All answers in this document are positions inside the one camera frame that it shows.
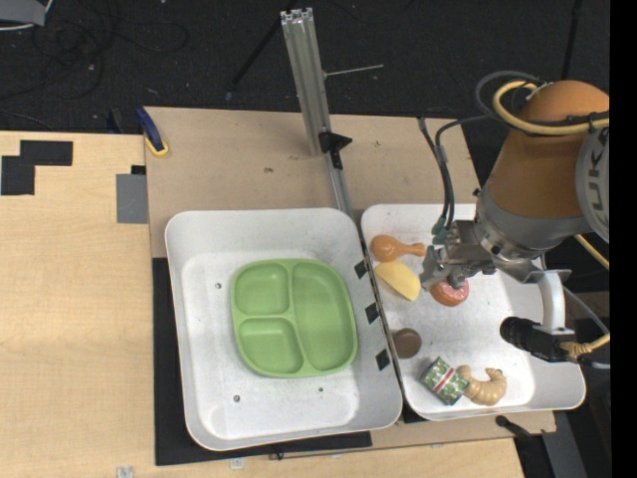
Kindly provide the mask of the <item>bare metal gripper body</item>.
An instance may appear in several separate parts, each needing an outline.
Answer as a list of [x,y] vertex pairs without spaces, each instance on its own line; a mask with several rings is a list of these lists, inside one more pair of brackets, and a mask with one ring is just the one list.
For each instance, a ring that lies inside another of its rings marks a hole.
[[467,264],[471,277],[500,270],[515,278],[525,278],[536,268],[533,262],[543,254],[542,250],[518,246],[490,223],[483,225],[473,220],[454,221],[442,243],[430,246],[440,250],[447,276],[450,265]]

